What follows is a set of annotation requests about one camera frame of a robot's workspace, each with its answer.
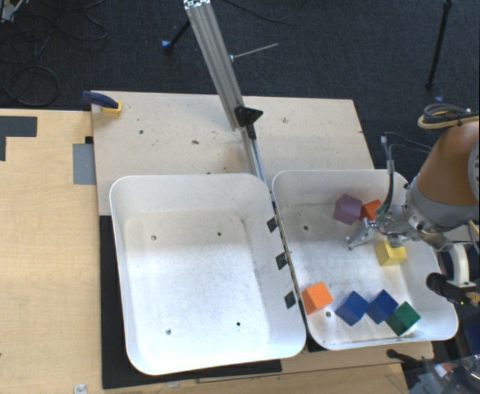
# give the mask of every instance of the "orange cube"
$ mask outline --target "orange cube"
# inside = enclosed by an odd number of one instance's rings
[[[324,282],[316,283],[302,291],[305,313],[307,315],[318,311],[332,302],[332,296]]]
[[[377,208],[380,207],[382,202],[379,199],[370,201],[369,203],[362,204],[362,209],[360,210],[360,220],[367,218],[368,220],[374,220],[377,217],[375,213]]]

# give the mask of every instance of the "purple cube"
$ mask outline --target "purple cube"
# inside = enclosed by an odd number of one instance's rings
[[[384,289],[371,300],[367,314],[376,324],[379,324],[389,318],[397,306],[398,302]]]
[[[363,317],[368,307],[369,303],[358,292],[352,291],[336,308],[335,314],[352,327]]]
[[[347,225],[352,225],[360,217],[361,210],[362,200],[344,194],[336,201],[333,217]]]

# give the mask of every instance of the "green cube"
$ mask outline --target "green cube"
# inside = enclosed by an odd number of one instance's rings
[[[419,321],[420,318],[417,311],[415,311],[408,302],[404,302],[386,319],[386,323],[397,336],[401,336]]]

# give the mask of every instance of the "blue cube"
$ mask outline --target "blue cube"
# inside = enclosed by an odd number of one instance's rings
[[[398,302],[384,289],[369,303],[367,314],[379,324],[395,312]]]
[[[368,310],[369,303],[356,291],[352,291],[336,308],[335,314],[350,326],[354,326]]]

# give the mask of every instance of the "aluminum rod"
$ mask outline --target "aluminum rod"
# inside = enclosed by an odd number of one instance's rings
[[[184,0],[183,3],[231,129],[240,129],[252,171],[267,184],[256,139],[251,139],[246,128],[240,127],[235,115],[235,109],[244,107],[245,104],[213,6],[210,0]]]

